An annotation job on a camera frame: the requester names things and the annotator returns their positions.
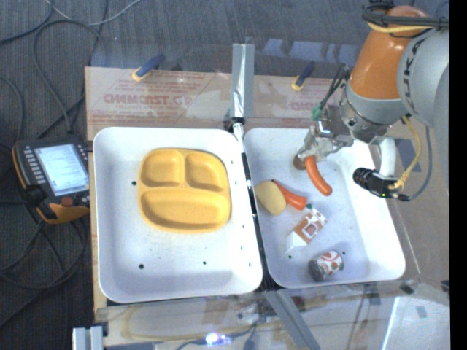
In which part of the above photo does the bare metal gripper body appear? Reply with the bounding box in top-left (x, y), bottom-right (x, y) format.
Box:
top-left (313, 104), bottom-right (387, 149)

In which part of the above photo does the pale yellow bread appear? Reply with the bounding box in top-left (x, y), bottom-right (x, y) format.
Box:
top-left (253, 180), bottom-right (287, 217)

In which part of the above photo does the black cylinder on white bracket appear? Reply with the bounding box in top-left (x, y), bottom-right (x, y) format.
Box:
top-left (352, 136), bottom-right (402, 200)

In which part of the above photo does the orange sausage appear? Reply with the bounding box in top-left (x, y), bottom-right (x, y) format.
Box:
top-left (304, 155), bottom-right (333, 197)

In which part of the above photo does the brown cardboard board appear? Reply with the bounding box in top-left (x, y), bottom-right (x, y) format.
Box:
top-left (84, 66), bottom-right (420, 319)

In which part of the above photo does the white can with red print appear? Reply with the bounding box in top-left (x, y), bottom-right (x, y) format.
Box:
top-left (307, 249), bottom-right (345, 283)

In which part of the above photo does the white and orange carton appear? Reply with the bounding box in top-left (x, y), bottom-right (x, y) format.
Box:
top-left (285, 208), bottom-right (328, 255)

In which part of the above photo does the yellow divided plate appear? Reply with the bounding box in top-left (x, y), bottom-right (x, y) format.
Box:
top-left (137, 147), bottom-right (233, 233)

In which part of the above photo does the white plastic tray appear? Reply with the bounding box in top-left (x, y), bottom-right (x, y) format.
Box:
top-left (242, 127), bottom-right (407, 290)
top-left (92, 125), bottom-right (264, 304)

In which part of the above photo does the orange carrot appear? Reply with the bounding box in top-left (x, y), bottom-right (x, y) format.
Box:
top-left (271, 179), bottom-right (313, 211)

